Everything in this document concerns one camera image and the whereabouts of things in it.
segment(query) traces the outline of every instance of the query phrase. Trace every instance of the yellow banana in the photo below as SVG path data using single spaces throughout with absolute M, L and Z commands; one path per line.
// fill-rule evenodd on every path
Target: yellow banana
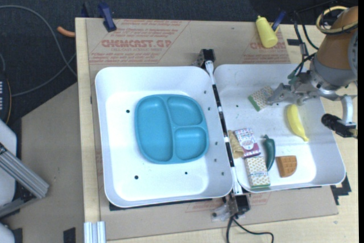
M 297 105 L 291 104 L 288 107 L 287 118 L 292 131 L 297 136 L 301 137 L 305 142 L 307 142 L 308 138 L 306 137 L 305 129 L 303 128 L 303 125 L 301 123 Z

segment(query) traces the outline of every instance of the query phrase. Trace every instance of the blue divided plate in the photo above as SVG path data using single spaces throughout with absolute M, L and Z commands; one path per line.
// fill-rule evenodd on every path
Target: blue divided plate
M 209 145 L 201 106 L 178 94 L 155 94 L 139 100 L 135 135 L 144 157 L 159 164 L 194 161 L 206 153 Z

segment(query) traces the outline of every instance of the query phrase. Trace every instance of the green pepper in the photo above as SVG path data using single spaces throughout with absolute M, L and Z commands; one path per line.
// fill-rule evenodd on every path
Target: green pepper
M 269 171 L 270 168 L 272 168 L 275 159 L 275 142 L 273 139 L 269 138 L 268 135 L 265 135 L 264 138 L 266 139 L 263 142 L 267 153 L 266 166 Z

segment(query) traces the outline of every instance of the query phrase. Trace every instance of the wire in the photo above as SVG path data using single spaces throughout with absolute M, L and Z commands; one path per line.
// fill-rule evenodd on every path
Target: wire
M 295 32 L 296 32 L 296 35 L 297 35 L 297 38 L 298 38 L 298 41 L 300 42 L 300 48 L 301 48 L 301 45 L 304 45 L 304 42 L 302 41 L 302 38 L 301 38 L 301 34 L 298 30 L 298 23 L 297 23 L 297 20 L 296 20 L 296 13 L 293 14 L 293 27 L 295 29 Z M 294 70 L 294 73 L 295 73 L 295 76 L 297 76 L 298 74 L 301 73 L 302 69 L 303 69 L 303 64 L 304 64 L 304 55 L 303 53 L 301 52 L 301 63 L 297 66 L 297 68 Z
M 10 88 L 10 84 L 9 84 L 8 79 L 6 79 L 6 83 L 7 83 L 7 87 L 9 89 L 9 95 L 10 95 L 10 98 L 9 98 L 9 111 L 7 113 L 7 117 L 6 117 L 6 120 L 5 120 L 5 123 L 7 124 L 9 122 L 9 119 L 10 119 L 11 105 L 13 103 L 13 100 L 11 99 L 12 98 L 12 96 L 11 96 L 11 88 Z
M 65 28 L 62 28 L 61 26 L 59 26 L 59 27 L 57 28 L 57 31 L 58 31 L 60 34 L 62 34 L 62 35 L 64 35 L 64 36 L 67 36 L 67 37 L 69 37 L 69 38 L 74 38 L 74 37 L 76 36 L 75 32 L 73 32 L 73 31 L 68 31 L 68 30 L 66 30 Z
M 300 21 L 300 23 L 301 23 L 301 26 L 302 26 L 302 29 L 303 29 L 303 33 L 305 34 L 305 37 L 306 37 L 306 39 L 307 39 L 307 41 L 308 41 L 308 43 L 314 48 L 314 49 L 316 49 L 316 50 L 318 50 L 319 48 L 318 48 L 318 46 L 316 46 L 315 44 L 313 44 L 312 43 L 312 41 L 311 41 L 311 39 L 308 37 L 308 34 L 307 34 L 307 30 L 306 30 L 306 26 L 303 24 L 303 21 L 302 21 L 302 18 L 301 18 L 301 15 L 297 12 L 297 11 L 295 11 L 294 12 L 294 14 L 295 14 L 295 16 L 297 16 L 298 17 L 298 19 L 299 19 L 299 21 Z
M 239 224 L 239 222 L 234 218 L 234 216 L 230 217 L 229 222 L 227 224 L 227 229 L 226 229 L 226 242 L 227 243 L 230 243 L 230 241 L 229 241 L 229 232 L 230 232 L 231 224 L 233 222 L 235 222 L 241 229 L 243 229 L 245 232 L 247 232 L 249 234 L 253 234 L 253 235 L 270 235 L 272 237 L 271 243 L 274 242 L 273 233 L 271 233 L 271 232 L 252 232 L 252 231 L 249 231 L 248 229 L 244 228 L 241 224 Z
M 308 10 L 311 10 L 311 9 L 315 9 L 315 8 L 317 8 L 317 7 L 322 7 L 322 6 L 326 5 L 326 4 L 330 4 L 330 3 L 333 3 L 333 2 L 337 2 L 337 1 L 339 1 L 339 0 L 329 0 L 329 1 L 325 1 L 325 2 L 323 2 L 323 3 L 319 3 L 319 4 L 316 4 L 316 5 L 314 5 L 314 6 L 306 7 L 306 8 L 304 8 L 304 9 L 300 9 L 300 10 L 298 10 L 297 12 L 298 12 L 298 13 L 303 13 L 303 12 L 305 12 L 305 11 L 308 11 Z
M 290 77 L 290 79 L 291 78 L 293 78 L 293 76 L 298 76 L 298 74 L 299 73 L 301 73 L 302 72 L 302 70 L 303 70 L 303 65 L 304 65 L 304 63 L 306 62 L 306 61 L 308 61 L 308 60 L 311 60 L 314 56 L 315 56 L 315 54 L 316 53 L 313 53 L 313 54 L 311 54 L 311 55 L 309 55 L 309 56 L 307 56 L 306 58 L 303 58 L 302 57 L 302 61 L 301 61 L 301 63 L 300 64 L 298 64 L 298 66 L 292 71 L 292 73 L 290 74 L 290 75 L 292 75 L 291 77 Z
M 20 5 L 2 5 L 0 6 L 0 9 L 20 9 L 20 10 L 26 10 L 30 13 L 33 13 L 34 15 L 36 15 L 37 17 L 39 17 L 44 23 L 45 25 L 49 28 L 55 42 L 56 42 L 56 45 L 58 47 L 58 50 L 62 56 L 62 59 L 64 61 L 64 63 L 66 64 L 66 66 L 68 67 L 68 69 L 73 73 L 73 75 L 75 75 L 77 77 L 77 73 L 72 69 L 71 65 L 69 65 L 69 62 L 66 60 L 64 54 L 63 54 L 63 51 L 61 49 L 61 46 L 57 40 L 57 37 L 55 35 L 55 33 L 53 32 L 53 29 L 52 27 L 49 25 L 49 23 L 46 21 L 45 18 L 43 18 L 39 13 L 37 13 L 36 11 L 32 10 L 32 9 L 29 9 L 28 7 L 24 7 L 24 6 L 20 6 Z
M 350 32 L 351 30 L 355 29 L 358 27 L 358 21 L 352 22 L 350 24 L 347 24 L 345 26 L 339 27 L 339 28 L 323 28 L 322 27 L 322 22 L 324 19 L 324 16 L 326 16 L 328 13 L 334 11 L 334 10 L 346 10 L 348 9 L 345 6 L 333 6 L 330 7 L 329 9 L 326 9 L 323 13 L 321 13 L 318 18 L 316 19 L 316 27 L 318 28 L 319 31 L 321 31 L 323 34 L 326 35 L 340 35 L 343 34 L 344 32 Z
M 76 53 L 73 54 L 73 56 L 71 57 L 71 59 L 69 60 L 68 63 L 70 63 L 74 58 L 76 57 Z M 23 92 L 19 92 L 19 93 L 16 93 L 16 94 L 13 94 L 12 97 L 16 97 L 16 96 L 21 96 L 21 95 L 24 95 L 24 94 L 28 94 L 30 92 L 33 92 L 33 91 L 36 91 L 37 89 L 47 85 L 48 83 L 50 83 L 51 81 L 53 81 L 55 78 L 58 77 L 59 74 L 61 74 L 65 69 L 67 68 L 67 65 L 65 65 L 61 70 L 58 71 L 57 74 L 55 74 L 52 78 L 50 78 L 49 80 L 47 80 L 46 82 L 32 88 L 32 89 L 29 89 L 29 90 L 26 90 L 26 91 L 23 91 Z

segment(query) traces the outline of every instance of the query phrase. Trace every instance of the yellow bottle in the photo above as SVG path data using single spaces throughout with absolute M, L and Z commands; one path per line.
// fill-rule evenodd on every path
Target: yellow bottle
M 271 48 L 277 45 L 278 38 L 266 18 L 259 15 L 255 24 L 257 25 L 258 34 L 264 47 Z

